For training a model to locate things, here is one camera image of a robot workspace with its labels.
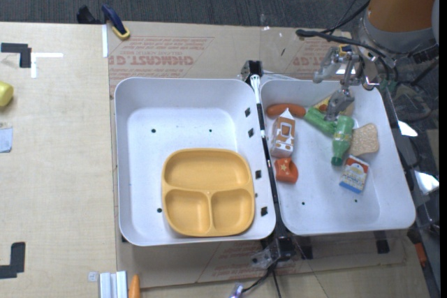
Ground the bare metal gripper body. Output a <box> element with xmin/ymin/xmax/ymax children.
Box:
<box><xmin>353</xmin><ymin>43</ymin><xmax>397</xmax><ymax>91</ymax></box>

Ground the yellow toy pizza slice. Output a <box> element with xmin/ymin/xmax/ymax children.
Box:
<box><xmin>312</xmin><ymin>95</ymin><xmax>356</xmax><ymax>117</ymax></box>

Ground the plain green toy bottle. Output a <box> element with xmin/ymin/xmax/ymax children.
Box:
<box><xmin>302</xmin><ymin>107</ymin><xmax>337</xmax><ymax>135</ymax></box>

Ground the green bottle with yellow label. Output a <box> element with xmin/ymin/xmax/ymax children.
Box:
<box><xmin>330</xmin><ymin>114</ymin><xmax>356</xmax><ymax>167</ymax></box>

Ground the tan toy bread slice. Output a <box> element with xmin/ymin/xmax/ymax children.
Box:
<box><xmin>349</xmin><ymin>122</ymin><xmax>380</xmax><ymax>158</ymax></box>

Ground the red toy sausage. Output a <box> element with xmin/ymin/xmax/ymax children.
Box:
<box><xmin>265</xmin><ymin>103</ymin><xmax>307</xmax><ymax>119</ymax></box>

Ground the orange and white carton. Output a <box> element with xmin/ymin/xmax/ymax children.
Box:
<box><xmin>269</xmin><ymin>107</ymin><xmax>298</xmax><ymax>159</ymax></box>

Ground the white blue and red carton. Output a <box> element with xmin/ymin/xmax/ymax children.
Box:
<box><xmin>338</xmin><ymin>154</ymin><xmax>370</xmax><ymax>194</ymax></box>

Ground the thin black and white rod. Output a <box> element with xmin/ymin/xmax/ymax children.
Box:
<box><xmin>249</xmin><ymin>74</ymin><xmax>280</xmax><ymax>239</ymax></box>

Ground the white plastic tray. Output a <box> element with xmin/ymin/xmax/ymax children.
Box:
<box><xmin>113</xmin><ymin>77</ymin><xmax>277</xmax><ymax>248</ymax></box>
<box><xmin>259</xmin><ymin>79</ymin><xmax>418</xmax><ymax>237</ymax></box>

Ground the yellow divided plate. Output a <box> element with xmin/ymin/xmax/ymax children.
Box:
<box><xmin>161</xmin><ymin>147</ymin><xmax>256</xmax><ymax>239</ymax></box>

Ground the brown cardboard board red print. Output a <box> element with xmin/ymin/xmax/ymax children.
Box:
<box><xmin>105</xmin><ymin>21</ymin><xmax>422</xmax><ymax>290</ymax></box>

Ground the orange toy carrot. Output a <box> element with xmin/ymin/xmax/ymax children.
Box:
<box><xmin>127</xmin><ymin>274</ymin><xmax>142</xmax><ymax>298</ymax></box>

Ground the yellow rounded block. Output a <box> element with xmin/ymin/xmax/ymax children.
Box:
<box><xmin>0</xmin><ymin>80</ymin><xmax>15</xmax><ymax>107</ymax></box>

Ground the black block with thin wires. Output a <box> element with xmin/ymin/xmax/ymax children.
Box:
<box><xmin>240</xmin><ymin>59</ymin><xmax>264</xmax><ymax>82</ymax></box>
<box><xmin>250</xmin><ymin>235</ymin><xmax>298</xmax><ymax>269</ymax></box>

